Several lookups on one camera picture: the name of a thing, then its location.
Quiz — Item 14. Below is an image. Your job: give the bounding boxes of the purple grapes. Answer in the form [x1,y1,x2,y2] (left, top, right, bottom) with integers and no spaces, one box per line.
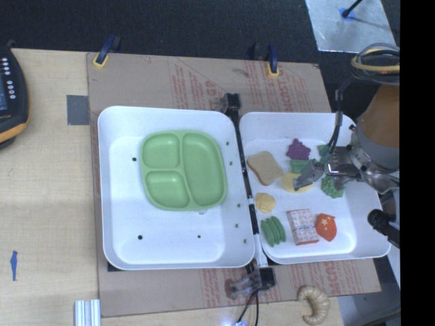
[285,138,312,161]

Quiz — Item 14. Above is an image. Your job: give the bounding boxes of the orange and white carton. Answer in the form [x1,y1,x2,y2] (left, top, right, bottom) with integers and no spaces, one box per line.
[285,208,320,247]

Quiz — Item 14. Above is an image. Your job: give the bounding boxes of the black cylinder on white bracket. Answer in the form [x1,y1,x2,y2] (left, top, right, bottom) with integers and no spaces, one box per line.
[366,187,401,250]

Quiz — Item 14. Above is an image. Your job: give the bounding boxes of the green pea pods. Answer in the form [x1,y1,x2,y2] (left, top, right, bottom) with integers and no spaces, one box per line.
[260,215,287,248]

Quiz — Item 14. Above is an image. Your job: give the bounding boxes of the beige croissant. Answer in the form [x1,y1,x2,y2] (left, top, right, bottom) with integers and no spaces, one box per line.
[297,285,331,326]

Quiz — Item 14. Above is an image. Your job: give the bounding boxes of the yellow round slice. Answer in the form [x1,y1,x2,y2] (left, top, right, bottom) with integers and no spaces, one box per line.
[281,171,314,194]

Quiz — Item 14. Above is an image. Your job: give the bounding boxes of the white plastic tray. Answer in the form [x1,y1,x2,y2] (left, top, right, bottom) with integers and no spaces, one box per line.
[239,111,392,266]
[97,105,256,271]

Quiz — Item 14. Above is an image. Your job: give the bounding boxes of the tan bread slice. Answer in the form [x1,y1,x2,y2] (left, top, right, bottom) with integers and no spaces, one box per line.
[246,150,284,187]

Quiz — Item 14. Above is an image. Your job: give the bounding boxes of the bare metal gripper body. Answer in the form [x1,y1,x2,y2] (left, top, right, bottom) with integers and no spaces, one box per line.
[326,143,400,195]

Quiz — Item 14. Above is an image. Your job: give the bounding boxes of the brown cardboard board, red print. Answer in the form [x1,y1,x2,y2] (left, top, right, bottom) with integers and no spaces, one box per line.
[86,52,382,318]

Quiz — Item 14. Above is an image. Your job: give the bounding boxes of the green broccoli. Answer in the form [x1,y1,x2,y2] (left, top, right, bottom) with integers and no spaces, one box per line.
[320,175,345,199]

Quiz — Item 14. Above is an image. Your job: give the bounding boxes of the yellow toy biscuit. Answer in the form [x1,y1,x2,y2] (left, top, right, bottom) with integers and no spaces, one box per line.
[254,192,277,214]

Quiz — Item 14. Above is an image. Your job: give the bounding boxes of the thin black and white rod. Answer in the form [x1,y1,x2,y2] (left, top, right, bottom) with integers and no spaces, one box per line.
[230,106,268,268]

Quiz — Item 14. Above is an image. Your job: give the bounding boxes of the black block with thin wires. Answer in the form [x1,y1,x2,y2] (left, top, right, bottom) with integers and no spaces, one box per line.
[219,92,243,115]
[225,266,277,299]

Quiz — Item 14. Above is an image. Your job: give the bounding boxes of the green divided plate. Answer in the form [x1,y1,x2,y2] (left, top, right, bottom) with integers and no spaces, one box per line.
[139,130,228,212]

